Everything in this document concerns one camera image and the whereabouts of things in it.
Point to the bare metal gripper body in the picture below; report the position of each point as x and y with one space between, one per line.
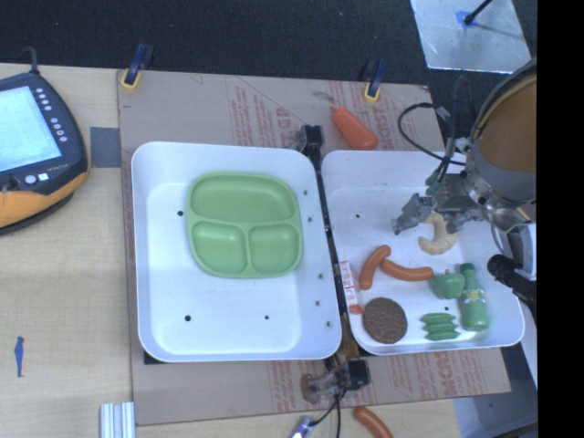
461 199

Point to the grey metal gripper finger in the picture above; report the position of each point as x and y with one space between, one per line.
457 222
410 212

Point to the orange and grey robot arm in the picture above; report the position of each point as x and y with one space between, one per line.
511 126

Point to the cream croissant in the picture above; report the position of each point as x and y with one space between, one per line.
440 240

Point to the white plastic tray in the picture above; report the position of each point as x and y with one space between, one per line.
228 317
378 185

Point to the orange sausage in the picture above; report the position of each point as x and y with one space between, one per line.
372 422
407 271
373 267

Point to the green pepper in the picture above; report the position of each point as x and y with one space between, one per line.
448 285

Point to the green bottle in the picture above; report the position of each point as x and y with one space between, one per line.
473 304

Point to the orange bottle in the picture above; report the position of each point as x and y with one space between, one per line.
353 128

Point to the green ribbed toy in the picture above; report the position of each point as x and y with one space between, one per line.
439 326

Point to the brown round biscuit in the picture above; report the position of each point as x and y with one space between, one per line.
384 320

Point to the black block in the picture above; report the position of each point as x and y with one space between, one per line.
358 373
312 136

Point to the green divided plate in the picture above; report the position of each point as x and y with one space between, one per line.
244 224

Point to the brown cardboard board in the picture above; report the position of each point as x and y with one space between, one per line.
219 107

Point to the black cylinder on white bracket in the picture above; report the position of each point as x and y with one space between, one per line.
513 276

